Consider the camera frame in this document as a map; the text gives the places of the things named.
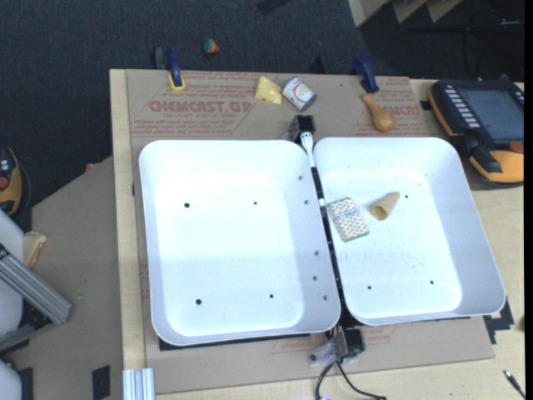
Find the dark floor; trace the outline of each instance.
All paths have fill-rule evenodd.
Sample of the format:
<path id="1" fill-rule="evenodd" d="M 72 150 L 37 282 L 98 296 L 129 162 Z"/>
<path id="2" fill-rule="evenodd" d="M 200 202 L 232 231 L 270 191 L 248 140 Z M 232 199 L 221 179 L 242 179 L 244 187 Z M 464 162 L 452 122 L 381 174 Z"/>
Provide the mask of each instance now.
<path id="1" fill-rule="evenodd" d="M 149 68 L 156 45 L 183 69 L 305 73 L 321 56 L 344 74 L 365 54 L 376 75 L 524 80 L 523 28 L 487 33 L 507 57 L 471 34 L 407 28 L 524 21 L 525 0 L 465 0 L 437 23 L 423 7 L 402 25 L 386 5 L 360 28 L 347 0 L 265 1 L 0 0 L 0 144 L 26 167 L 31 204 L 111 155 L 108 71 Z"/>

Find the can label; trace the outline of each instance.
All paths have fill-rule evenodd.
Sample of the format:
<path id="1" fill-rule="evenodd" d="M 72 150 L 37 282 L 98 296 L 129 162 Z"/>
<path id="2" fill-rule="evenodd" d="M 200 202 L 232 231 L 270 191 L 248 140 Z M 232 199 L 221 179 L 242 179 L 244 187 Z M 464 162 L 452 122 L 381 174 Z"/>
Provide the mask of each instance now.
<path id="1" fill-rule="evenodd" d="M 298 76 L 291 78 L 285 84 L 282 94 L 302 111 L 309 108 L 316 99 L 316 94 Z"/>

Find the black pen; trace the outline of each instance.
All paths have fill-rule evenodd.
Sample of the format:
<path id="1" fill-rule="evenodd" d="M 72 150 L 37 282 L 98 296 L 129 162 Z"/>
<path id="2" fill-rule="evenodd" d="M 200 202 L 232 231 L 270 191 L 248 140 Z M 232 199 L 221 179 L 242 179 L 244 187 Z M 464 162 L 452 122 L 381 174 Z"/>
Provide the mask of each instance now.
<path id="1" fill-rule="evenodd" d="M 522 388 L 520 388 L 520 385 L 518 385 L 515 377 L 511 375 L 511 372 L 504 370 L 503 373 L 507 376 L 507 379 L 509 379 L 509 382 L 516 389 L 516 391 L 519 392 L 523 398 L 526 398 L 526 393 L 522 391 Z"/>

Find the cardboard sheet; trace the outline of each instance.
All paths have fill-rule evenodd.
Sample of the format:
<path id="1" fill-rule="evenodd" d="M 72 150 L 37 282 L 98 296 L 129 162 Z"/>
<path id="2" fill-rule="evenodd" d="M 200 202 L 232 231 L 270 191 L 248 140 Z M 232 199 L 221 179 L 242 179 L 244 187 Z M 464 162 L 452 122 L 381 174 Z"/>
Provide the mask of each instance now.
<path id="1" fill-rule="evenodd" d="M 138 157 L 158 139 L 277 139 L 299 112 L 285 98 L 281 104 L 255 99 L 257 79 L 264 75 L 282 86 L 293 75 L 254 72 L 183 72 L 187 88 L 172 93 L 164 71 L 127 70 L 134 191 L 142 285 L 147 365 L 156 375 L 157 393 L 314 378 L 307 356 L 325 342 L 323 334 L 284 339 L 190 347 L 162 351 L 150 317 L 146 236 L 142 214 Z M 316 123 L 317 140 L 334 136 L 426 136 L 428 128 L 407 77 L 378 77 L 375 102 L 391 111 L 396 127 L 375 130 L 360 96 L 358 76 L 299 74 L 317 95 L 306 111 Z M 367 350 L 346 365 L 348 372 L 367 372 L 437 363 L 492 358 L 482 317 L 438 322 L 363 327 Z"/>

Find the soup can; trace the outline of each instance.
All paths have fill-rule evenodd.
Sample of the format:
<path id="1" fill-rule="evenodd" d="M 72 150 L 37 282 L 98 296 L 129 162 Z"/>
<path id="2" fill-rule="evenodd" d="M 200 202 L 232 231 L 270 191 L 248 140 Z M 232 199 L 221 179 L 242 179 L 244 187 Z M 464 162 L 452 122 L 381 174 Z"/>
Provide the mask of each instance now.
<path id="1" fill-rule="evenodd" d="M 300 80 L 298 76 L 294 76 L 285 83 L 285 87 L 281 93 L 291 101 L 292 105 L 301 111 L 308 109 L 316 99 L 316 93 Z"/>

